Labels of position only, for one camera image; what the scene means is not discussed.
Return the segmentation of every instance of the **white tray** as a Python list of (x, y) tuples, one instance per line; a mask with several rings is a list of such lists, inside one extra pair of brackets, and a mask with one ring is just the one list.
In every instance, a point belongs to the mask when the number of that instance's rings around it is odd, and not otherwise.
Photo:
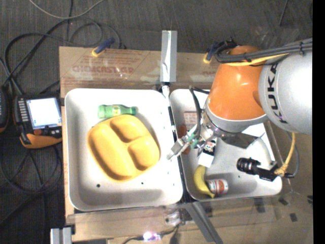
[[(200, 106), (203, 107), (206, 94), (197, 93)], [(188, 89), (177, 89), (170, 95), (172, 112), (176, 128), (185, 124), (184, 113), (195, 111), (194, 101)], [(210, 168), (206, 170), (206, 179), (225, 179), (228, 182), (228, 192), (215, 200), (270, 196), (278, 194), (282, 189), (282, 180), (276, 177), (273, 182), (260, 179), (258, 175), (249, 175), (237, 169), (238, 158), (250, 158), (261, 162), (267, 167), (269, 161), (274, 161), (274, 155), (267, 137), (264, 124), (250, 126), (243, 131), (245, 134), (261, 137), (247, 149), (242, 149), (224, 143), (217, 139), (215, 157)], [(184, 178), (187, 191), (196, 200), (211, 200), (207, 195), (201, 194), (193, 181), (194, 171), (198, 166), (198, 150), (191, 149), (186, 155), (181, 155)]]
[[(127, 182), (113, 182), (103, 174), (91, 156), (86, 136), (101, 119), (101, 104), (137, 107), (136, 117), (147, 127), (158, 143), (160, 160), (145, 173)], [(141, 206), (169, 205), (178, 202), (183, 193), (177, 159), (168, 161), (173, 134), (168, 105), (154, 90), (78, 88), (65, 98), (69, 197), (81, 211)]]

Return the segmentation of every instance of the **banana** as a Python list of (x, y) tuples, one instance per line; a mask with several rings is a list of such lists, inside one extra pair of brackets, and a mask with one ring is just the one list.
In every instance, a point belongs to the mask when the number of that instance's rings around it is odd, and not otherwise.
[(215, 194), (211, 193), (204, 181), (206, 167), (199, 165), (194, 172), (194, 184), (200, 193), (209, 195), (211, 198), (214, 198)]

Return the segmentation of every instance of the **small screen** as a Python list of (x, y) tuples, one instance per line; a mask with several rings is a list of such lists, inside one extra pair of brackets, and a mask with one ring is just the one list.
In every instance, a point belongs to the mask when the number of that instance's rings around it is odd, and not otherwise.
[(61, 112), (56, 98), (26, 100), (33, 129), (62, 126)]

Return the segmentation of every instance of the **yellow cable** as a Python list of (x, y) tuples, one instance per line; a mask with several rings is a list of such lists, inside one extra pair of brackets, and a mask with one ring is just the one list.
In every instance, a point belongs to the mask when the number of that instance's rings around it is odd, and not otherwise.
[(277, 175), (279, 175), (281, 177), (284, 177), (284, 174), (285, 174), (285, 172), (286, 172), (286, 170), (287, 170), (287, 168), (289, 166), (290, 159), (293, 156), (293, 153), (294, 153), (294, 150), (295, 150), (295, 143), (296, 143), (296, 134), (292, 133), (291, 148), (290, 148), (290, 151), (288, 153), (288, 156), (287, 156), (284, 164), (280, 168), (278, 168), (278, 169), (276, 169), (274, 171), (275, 174), (277, 174)]
[(287, 54), (288, 53), (280, 54), (280, 55), (274, 55), (274, 56), (267, 56), (267, 57), (263, 57), (263, 58), (256, 58), (256, 59), (252, 59), (251, 62), (225, 63), (225, 64), (230, 65), (230, 66), (247, 66), (247, 65), (253, 65), (253, 64), (256, 64), (256, 63), (261, 63), (261, 62), (264, 62), (265, 60), (280, 57), (280, 56), (284, 56), (284, 55), (287, 55)]

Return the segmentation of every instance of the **blue clamp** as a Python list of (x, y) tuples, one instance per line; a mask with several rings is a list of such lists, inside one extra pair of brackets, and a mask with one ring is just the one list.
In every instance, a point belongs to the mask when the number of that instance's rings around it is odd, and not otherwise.
[(92, 50), (92, 55), (95, 57), (98, 57), (101, 53), (104, 52), (105, 49), (108, 49), (111, 47), (111, 45), (115, 42), (114, 38), (110, 38), (103, 42), (100, 46), (96, 47), (94, 50)]
[(214, 42), (211, 47), (207, 50), (207, 53), (204, 55), (204, 59), (203, 61), (205, 63), (211, 63), (212, 60), (212, 56), (216, 53), (217, 49), (218, 49), (218, 42)]

